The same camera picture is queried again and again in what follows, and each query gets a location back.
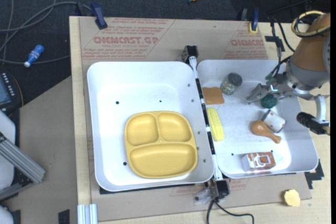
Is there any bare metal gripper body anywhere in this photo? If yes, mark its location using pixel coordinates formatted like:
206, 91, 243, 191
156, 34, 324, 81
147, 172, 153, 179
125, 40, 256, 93
263, 73, 315, 100

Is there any green broccoli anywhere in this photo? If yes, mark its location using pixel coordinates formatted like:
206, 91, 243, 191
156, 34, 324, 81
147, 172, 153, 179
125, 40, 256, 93
260, 93, 278, 109

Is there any white plastic tray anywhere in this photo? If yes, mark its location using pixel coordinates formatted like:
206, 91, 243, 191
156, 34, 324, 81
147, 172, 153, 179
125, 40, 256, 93
196, 59, 319, 180
86, 61, 215, 193

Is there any green can with grey lid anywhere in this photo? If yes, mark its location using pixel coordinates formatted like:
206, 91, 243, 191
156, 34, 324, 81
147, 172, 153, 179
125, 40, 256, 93
219, 72, 243, 96

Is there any white can with orange dots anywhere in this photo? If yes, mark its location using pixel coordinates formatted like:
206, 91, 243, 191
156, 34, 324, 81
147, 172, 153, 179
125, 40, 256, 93
261, 109, 287, 133

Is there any brown chicken drumstick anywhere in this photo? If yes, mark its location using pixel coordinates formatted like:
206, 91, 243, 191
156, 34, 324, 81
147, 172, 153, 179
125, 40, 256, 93
250, 120, 282, 144

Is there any brown toast slice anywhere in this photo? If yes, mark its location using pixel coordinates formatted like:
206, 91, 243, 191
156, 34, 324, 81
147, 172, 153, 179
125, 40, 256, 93
201, 86, 225, 105

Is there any yellow corn cob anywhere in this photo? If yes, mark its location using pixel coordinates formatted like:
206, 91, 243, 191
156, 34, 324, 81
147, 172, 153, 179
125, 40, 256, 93
206, 106, 225, 142

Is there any thin black and white rod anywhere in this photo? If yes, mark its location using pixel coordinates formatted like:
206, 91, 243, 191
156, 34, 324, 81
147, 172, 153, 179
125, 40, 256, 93
189, 56, 223, 181

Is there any orange and white carton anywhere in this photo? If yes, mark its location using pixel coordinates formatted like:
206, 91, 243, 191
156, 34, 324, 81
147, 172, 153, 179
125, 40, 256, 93
240, 151, 277, 173

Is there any yellow biscuit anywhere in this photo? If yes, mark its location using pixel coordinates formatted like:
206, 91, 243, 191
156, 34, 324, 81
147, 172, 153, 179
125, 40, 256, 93
283, 188, 301, 208

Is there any yellow divided plate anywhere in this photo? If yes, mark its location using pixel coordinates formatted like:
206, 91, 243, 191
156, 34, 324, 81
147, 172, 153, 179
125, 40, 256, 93
124, 110, 198, 179

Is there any brown cardboard board red print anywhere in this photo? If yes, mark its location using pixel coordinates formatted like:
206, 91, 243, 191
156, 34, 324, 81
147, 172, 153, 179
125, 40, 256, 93
78, 16, 313, 221

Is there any blue bottle with white cap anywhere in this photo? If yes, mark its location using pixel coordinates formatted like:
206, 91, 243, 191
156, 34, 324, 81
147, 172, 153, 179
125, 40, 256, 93
23, 44, 46, 69

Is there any black cylinder on white bracket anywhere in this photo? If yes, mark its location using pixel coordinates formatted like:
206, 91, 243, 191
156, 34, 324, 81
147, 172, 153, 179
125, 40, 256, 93
296, 93, 331, 136

